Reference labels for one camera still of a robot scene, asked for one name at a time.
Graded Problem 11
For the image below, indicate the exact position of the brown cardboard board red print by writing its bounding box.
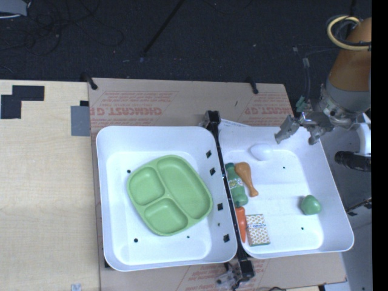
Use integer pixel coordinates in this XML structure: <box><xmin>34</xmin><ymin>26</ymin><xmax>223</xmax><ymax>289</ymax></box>
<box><xmin>87</xmin><ymin>77</ymin><xmax>348</xmax><ymax>291</ymax></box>

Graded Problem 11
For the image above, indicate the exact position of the brown chicken drumstick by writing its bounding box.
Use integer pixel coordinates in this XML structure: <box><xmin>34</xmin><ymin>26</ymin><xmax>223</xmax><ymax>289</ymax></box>
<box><xmin>234</xmin><ymin>161</ymin><xmax>259</xmax><ymax>198</ymax></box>

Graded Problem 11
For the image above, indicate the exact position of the thin black rod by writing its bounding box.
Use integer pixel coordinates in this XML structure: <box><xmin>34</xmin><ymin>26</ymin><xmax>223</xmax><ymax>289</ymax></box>
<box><xmin>211</xmin><ymin>122</ymin><xmax>250</xmax><ymax>265</ymax></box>

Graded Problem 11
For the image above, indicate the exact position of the white egg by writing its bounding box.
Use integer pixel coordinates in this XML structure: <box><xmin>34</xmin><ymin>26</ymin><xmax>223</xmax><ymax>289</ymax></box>
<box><xmin>250</xmin><ymin>143</ymin><xmax>273</xmax><ymax>161</ymax></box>

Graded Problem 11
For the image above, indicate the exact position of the green bottle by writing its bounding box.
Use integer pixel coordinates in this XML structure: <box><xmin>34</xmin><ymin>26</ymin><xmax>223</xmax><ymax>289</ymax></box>
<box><xmin>224</xmin><ymin>162</ymin><xmax>249</xmax><ymax>207</ymax></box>

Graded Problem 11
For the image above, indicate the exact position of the black cylinder on white bracket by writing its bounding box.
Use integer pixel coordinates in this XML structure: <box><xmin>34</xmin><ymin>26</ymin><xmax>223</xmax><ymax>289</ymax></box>
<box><xmin>334</xmin><ymin>113</ymin><xmax>372</xmax><ymax>173</ymax></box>

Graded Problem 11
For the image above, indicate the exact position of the green divided plate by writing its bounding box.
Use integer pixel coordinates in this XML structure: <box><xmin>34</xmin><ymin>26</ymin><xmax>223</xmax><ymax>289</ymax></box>
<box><xmin>126</xmin><ymin>154</ymin><xmax>213</xmax><ymax>237</ymax></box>

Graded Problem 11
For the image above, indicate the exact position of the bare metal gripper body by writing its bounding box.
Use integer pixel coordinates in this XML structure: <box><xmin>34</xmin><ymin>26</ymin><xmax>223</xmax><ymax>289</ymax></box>
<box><xmin>298</xmin><ymin>102</ymin><xmax>360</xmax><ymax>133</ymax></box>

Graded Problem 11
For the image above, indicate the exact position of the green pepper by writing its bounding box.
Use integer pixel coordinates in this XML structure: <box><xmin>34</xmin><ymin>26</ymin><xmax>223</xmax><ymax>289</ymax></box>
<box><xmin>300</xmin><ymin>195</ymin><xmax>323</xmax><ymax>216</ymax></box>

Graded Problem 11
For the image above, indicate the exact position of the white plastic tray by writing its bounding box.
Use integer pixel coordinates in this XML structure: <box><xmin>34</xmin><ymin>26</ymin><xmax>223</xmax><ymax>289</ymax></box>
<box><xmin>95</xmin><ymin>125</ymin><xmax>238</xmax><ymax>272</ymax></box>
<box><xmin>217</xmin><ymin>121</ymin><xmax>355</xmax><ymax>259</ymax></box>

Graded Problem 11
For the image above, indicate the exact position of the black block with thin wires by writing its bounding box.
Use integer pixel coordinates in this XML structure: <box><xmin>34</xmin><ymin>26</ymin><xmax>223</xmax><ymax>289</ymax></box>
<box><xmin>203</xmin><ymin>110</ymin><xmax>221</xmax><ymax>130</ymax></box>
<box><xmin>237</xmin><ymin>258</ymin><xmax>256</xmax><ymax>283</ymax></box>

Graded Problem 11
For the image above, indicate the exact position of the orange carrot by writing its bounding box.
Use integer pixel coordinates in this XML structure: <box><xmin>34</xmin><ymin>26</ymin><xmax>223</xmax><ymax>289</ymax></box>
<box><xmin>235</xmin><ymin>206</ymin><xmax>247</xmax><ymax>244</ymax></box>

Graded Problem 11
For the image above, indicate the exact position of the small yellow patterned carton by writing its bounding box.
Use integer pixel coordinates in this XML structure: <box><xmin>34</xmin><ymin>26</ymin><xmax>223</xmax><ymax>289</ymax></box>
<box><xmin>245</xmin><ymin>213</ymin><xmax>271</xmax><ymax>247</ymax></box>

